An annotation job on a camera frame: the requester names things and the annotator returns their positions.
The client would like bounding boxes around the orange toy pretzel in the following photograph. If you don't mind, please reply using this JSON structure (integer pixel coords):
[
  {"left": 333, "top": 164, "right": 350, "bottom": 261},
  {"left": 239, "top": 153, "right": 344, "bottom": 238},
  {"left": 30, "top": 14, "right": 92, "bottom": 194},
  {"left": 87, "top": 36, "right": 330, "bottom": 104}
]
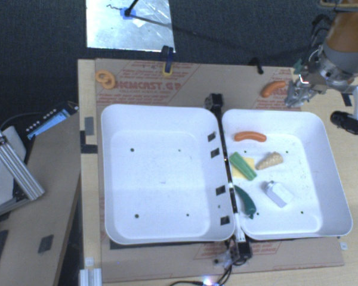
[{"left": 95, "top": 70, "right": 117, "bottom": 90}]

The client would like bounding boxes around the green ridged toy vegetable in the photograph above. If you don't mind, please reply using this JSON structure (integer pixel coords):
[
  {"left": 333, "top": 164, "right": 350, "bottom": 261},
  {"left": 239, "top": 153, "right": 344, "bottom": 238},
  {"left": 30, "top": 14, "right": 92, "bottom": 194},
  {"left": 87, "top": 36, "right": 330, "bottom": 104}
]
[{"left": 229, "top": 151, "right": 258, "bottom": 182}]

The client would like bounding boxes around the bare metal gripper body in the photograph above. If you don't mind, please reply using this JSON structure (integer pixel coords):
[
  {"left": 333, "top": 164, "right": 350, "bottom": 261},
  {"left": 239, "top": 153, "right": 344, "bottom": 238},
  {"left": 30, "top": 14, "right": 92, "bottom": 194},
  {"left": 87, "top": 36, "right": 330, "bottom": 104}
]
[{"left": 297, "top": 65, "right": 358, "bottom": 96}]

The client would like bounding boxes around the thin black and white rod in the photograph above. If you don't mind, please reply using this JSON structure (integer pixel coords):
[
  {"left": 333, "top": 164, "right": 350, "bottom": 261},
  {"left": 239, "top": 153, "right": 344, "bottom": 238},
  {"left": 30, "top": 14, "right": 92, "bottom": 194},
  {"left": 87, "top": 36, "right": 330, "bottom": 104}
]
[{"left": 212, "top": 101, "right": 245, "bottom": 241}]

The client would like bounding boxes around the white bottle with grey cap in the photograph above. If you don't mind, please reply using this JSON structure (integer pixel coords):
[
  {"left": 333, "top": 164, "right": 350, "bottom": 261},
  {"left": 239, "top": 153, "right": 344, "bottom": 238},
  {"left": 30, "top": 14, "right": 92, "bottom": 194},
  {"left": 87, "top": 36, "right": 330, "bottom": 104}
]
[{"left": 261, "top": 180, "right": 295, "bottom": 209}]

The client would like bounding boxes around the orange toy sausage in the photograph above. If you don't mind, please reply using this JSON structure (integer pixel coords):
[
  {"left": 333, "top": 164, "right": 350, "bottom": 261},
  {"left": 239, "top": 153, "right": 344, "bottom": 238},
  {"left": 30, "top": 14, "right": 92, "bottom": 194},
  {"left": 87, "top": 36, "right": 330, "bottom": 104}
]
[
  {"left": 261, "top": 80, "right": 288, "bottom": 98},
  {"left": 233, "top": 130, "right": 267, "bottom": 143}
]

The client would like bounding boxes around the white plastic tray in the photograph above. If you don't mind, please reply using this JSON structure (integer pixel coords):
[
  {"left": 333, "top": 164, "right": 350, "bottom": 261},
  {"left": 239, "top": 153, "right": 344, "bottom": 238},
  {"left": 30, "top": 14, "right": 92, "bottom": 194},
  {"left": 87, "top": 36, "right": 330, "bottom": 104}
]
[
  {"left": 100, "top": 103, "right": 237, "bottom": 245},
  {"left": 221, "top": 108, "right": 354, "bottom": 241}
]

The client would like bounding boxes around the dark green toy pepper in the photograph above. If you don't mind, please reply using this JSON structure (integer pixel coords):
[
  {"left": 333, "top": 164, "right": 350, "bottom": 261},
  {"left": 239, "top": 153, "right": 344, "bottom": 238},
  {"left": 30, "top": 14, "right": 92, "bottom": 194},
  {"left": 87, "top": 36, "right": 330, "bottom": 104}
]
[{"left": 233, "top": 184, "right": 257, "bottom": 220}]

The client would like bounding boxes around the black cylinder on white bracket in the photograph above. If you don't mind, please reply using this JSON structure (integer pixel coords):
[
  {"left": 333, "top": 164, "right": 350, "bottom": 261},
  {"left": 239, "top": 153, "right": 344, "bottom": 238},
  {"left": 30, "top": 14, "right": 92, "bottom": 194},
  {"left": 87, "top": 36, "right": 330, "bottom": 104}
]
[{"left": 330, "top": 85, "right": 358, "bottom": 135}]

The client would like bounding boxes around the black block with thin wires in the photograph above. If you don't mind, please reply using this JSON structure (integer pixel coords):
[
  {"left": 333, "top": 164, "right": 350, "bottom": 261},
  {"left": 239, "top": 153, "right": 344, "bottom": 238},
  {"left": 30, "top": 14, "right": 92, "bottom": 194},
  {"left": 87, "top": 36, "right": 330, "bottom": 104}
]
[
  {"left": 204, "top": 93, "right": 225, "bottom": 111},
  {"left": 226, "top": 239, "right": 254, "bottom": 265}
]

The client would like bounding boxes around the brown cardboard board red print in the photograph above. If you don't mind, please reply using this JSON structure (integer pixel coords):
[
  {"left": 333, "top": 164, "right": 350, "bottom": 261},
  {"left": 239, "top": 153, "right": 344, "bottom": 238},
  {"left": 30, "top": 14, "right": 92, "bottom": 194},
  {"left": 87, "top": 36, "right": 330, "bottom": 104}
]
[{"left": 94, "top": 58, "right": 345, "bottom": 283}]

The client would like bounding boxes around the yellow toy cheese slice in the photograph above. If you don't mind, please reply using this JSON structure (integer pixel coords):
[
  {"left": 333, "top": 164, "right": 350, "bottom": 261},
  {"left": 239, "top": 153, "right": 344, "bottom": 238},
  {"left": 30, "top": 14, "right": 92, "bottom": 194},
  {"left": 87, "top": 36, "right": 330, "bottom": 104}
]
[{"left": 230, "top": 157, "right": 256, "bottom": 179}]

